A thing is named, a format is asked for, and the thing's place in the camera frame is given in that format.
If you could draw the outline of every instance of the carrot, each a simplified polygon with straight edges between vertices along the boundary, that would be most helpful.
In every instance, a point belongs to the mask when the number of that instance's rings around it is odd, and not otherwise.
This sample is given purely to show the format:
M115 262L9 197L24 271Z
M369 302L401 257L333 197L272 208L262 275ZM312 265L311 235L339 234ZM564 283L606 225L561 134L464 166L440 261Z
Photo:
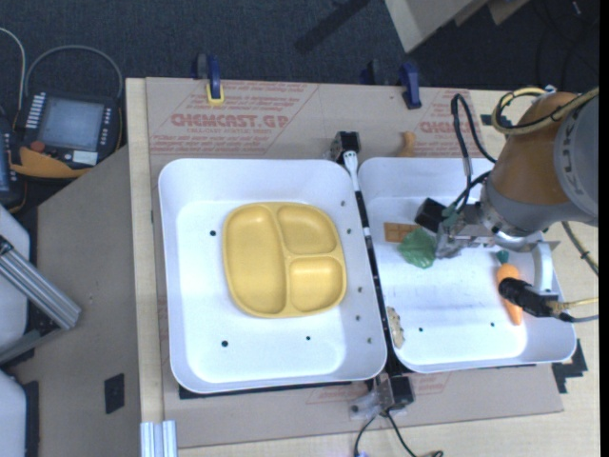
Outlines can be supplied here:
M505 278L515 278L520 279L520 273L518 268L513 264L509 264L504 262L501 264L499 269L497 269L497 285ZM514 325L520 325L522 323L522 308L518 305L514 305L512 302L502 298L505 307L507 308L507 312L510 315L510 319Z

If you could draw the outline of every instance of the yellow divided plate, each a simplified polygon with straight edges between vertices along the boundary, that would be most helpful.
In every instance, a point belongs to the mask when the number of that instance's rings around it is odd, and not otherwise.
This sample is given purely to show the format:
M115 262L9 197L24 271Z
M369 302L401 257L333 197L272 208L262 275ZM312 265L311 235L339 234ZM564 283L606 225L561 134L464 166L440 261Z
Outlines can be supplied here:
M346 291L336 227L310 205L267 202L234 209L223 228L223 256L230 295L252 315L312 315L338 305Z

